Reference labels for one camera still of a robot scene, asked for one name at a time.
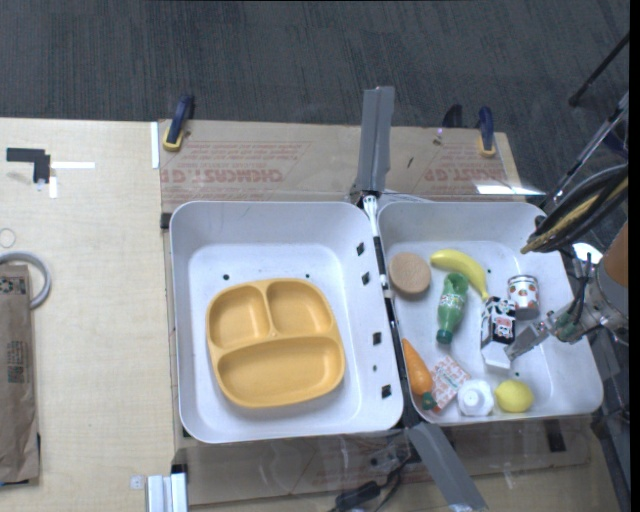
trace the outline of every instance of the brown paper bag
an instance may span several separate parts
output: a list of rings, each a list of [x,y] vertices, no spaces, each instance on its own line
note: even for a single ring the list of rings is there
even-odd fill
[[[27,265],[0,265],[0,482],[40,471]]]

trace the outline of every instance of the yellow divided plate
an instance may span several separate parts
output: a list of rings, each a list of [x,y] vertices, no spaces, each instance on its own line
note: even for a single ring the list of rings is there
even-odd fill
[[[342,339],[324,294],[302,279],[232,286],[209,303],[207,341],[225,396],[250,408],[311,400],[345,369]]]

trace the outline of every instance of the banana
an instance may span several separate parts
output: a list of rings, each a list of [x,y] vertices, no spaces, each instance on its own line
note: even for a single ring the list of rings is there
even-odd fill
[[[487,276],[484,269],[468,254],[455,249],[441,249],[434,252],[429,260],[434,267],[446,268],[464,274],[471,285],[480,292],[482,300],[487,300]]]

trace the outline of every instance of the green bottle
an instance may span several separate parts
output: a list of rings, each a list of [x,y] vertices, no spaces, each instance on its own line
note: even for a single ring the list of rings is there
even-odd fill
[[[469,280],[463,274],[452,272],[444,278],[444,289],[438,303],[438,342],[449,345],[453,330],[462,320],[464,304],[467,300]]]

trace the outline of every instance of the plastic bottle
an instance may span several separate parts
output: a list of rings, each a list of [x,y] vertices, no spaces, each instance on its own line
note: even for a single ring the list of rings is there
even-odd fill
[[[459,272],[447,274],[444,289],[438,303],[438,326],[436,339],[445,345],[451,343],[453,331],[462,320],[464,304],[467,300],[469,280]]]
[[[469,379],[458,390],[458,406],[465,416],[487,416],[493,410],[493,395],[487,381]]]

